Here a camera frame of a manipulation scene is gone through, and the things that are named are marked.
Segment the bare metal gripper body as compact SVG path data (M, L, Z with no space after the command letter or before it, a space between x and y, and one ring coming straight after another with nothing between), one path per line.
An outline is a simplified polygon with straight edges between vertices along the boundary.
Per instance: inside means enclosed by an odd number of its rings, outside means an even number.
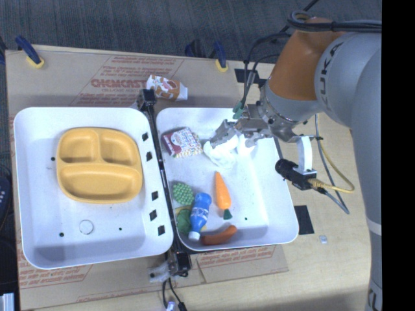
M258 133L259 139L277 137L285 143L294 143L299 138L293 129L312 116L310 100L259 100L233 108L233 118L242 134Z

